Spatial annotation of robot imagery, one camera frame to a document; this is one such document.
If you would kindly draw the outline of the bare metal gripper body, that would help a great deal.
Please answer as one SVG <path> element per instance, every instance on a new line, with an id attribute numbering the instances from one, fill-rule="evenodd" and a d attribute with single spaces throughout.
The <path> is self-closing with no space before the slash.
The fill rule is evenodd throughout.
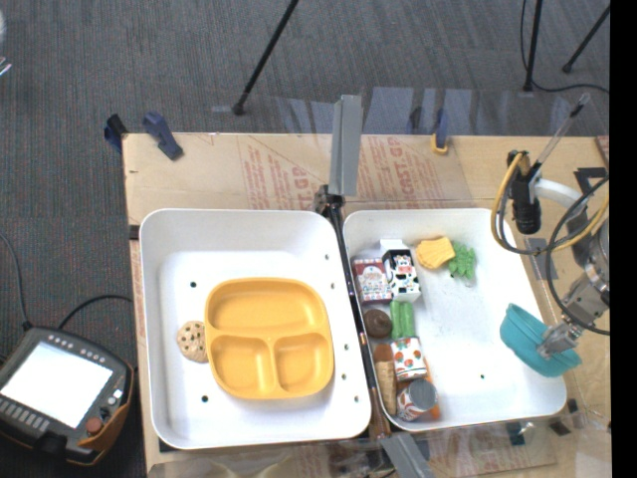
<path id="1" fill-rule="evenodd" d="M 563 315 L 581 328 L 595 328 L 609 309 L 609 266 L 588 262 L 563 298 Z"/>

